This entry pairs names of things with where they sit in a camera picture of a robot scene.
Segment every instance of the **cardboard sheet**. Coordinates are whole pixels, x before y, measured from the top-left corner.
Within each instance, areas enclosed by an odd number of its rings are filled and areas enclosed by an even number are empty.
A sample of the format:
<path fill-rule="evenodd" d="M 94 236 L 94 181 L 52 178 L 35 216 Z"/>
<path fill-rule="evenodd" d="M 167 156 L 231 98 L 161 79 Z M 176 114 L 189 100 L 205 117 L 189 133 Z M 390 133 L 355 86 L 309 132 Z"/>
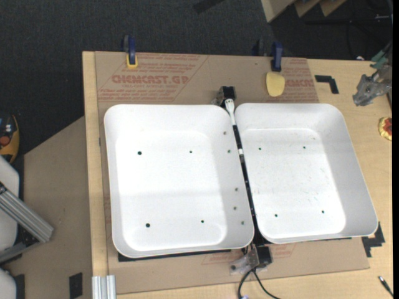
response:
<path fill-rule="evenodd" d="M 138 54 L 138 67 L 126 68 L 125 54 L 96 52 L 100 145 L 109 274 L 116 276 L 117 292 L 183 288 L 238 282 L 229 263 L 241 250 L 163 259 L 119 262 L 111 233 L 110 196 L 103 116 L 119 103 L 208 104 L 223 85 L 235 86 L 241 103 L 317 103 L 313 78 L 306 59 L 283 58 L 284 93 L 270 97 L 266 74 L 270 58 L 223 55 Z M 361 239 L 342 239 L 270 245 L 273 264 L 261 278 L 280 278 L 368 268 Z"/>

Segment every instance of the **dark background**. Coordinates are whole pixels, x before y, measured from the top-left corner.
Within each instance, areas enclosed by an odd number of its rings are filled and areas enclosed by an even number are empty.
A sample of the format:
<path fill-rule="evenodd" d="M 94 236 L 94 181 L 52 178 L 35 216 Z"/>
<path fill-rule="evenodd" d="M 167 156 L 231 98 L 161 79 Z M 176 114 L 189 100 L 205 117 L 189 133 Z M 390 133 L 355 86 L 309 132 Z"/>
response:
<path fill-rule="evenodd" d="M 370 60 L 392 27 L 305 23 L 388 14 L 386 0 L 348 0 L 329 17 L 288 7 L 270 24 L 261 0 L 225 0 L 198 14 L 203 0 L 0 0 L 0 110 L 15 114 L 22 154 L 84 115 L 82 51 L 119 51 L 123 35 L 139 52 L 251 55 L 258 39 L 288 57 Z"/>

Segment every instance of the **black wire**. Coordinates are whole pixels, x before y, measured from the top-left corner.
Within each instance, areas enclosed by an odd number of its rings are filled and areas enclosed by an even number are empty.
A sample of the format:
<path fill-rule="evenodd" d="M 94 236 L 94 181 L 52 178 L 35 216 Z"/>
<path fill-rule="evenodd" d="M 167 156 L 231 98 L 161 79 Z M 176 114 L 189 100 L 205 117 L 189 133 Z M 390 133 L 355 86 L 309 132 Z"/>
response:
<path fill-rule="evenodd" d="M 260 284 L 260 286 L 261 286 L 261 288 L 262 288 L 262 290 L 263 290 L 264 292 L 266 292 L 270 297 L 272 297 L 272 298 L 274 298 L 274 299 L 280 299 L 280 298 L 278 298 L 278 297 L 272 295 L 271 293 L 269 293 L 269 292 L 266 290 L 266 288 L 263 286 L 261 280 L 260 280 L 259 277 L 257 276 L 256 268 L 254 268 L 254 269 L 248 271 L 245 275 L 243 275 L 243 277 L 242 277 L 242 279 L 241 279 L 241 281 L 239 282 L 239 285 L 238 285 L 238 299 L 241 299 L 241 298 L 243 297 L 243 296 L 241 295 L 241 287 L 243 286 L 243 283 L 244 283 L 245 280 L 248 278 L 248 276 L 249 276 L 249 274 L 250 274 L 251 272 L 255 275 L 255 277 L 256 277 L 256 279 L 257 279 L 257 282 L 259 282 L 259 284 Z"/>

